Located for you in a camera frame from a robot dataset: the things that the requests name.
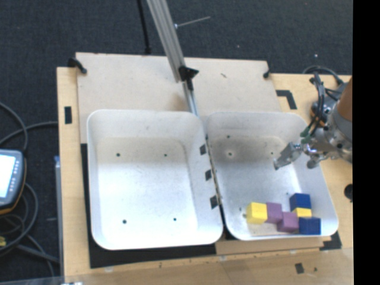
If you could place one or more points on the thin black and white rod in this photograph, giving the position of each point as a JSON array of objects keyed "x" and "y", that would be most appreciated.
[{"x": 214, "y": 177}]

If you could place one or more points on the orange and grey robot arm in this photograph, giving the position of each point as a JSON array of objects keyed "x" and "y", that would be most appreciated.
[{"x": 344, "y": 105}]

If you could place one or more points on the pale flat board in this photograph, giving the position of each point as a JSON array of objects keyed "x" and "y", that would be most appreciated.
[{"x": 127, "y": 82}]

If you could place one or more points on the yellow cube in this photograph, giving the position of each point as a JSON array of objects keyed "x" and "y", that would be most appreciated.
[
  {"x": 303, "y": 212},
  {"x": 256, "y": 213}
]

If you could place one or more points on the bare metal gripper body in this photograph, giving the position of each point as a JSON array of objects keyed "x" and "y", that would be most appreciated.
[{"x": 332, "y": 147}]

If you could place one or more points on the blue cube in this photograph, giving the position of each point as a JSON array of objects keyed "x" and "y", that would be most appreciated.
[
  {"x": 300, "y": 201},
  {"x": 310, "y": 226}
]

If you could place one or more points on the white plastic tray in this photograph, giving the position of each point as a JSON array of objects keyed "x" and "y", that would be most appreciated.
[
  {"x": 148, "y": 183},
  {"x": 255, "y": 177}
]

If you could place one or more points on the purple cube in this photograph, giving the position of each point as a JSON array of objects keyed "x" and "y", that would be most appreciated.
[
  {"x": 274, "y": 211},
  {"x": 288, "y": 222}
]

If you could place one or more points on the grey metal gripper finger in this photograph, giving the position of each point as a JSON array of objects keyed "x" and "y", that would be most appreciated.
[
  {"x": 286, "y": 156},
  {"x": 314, "y": 161}
]

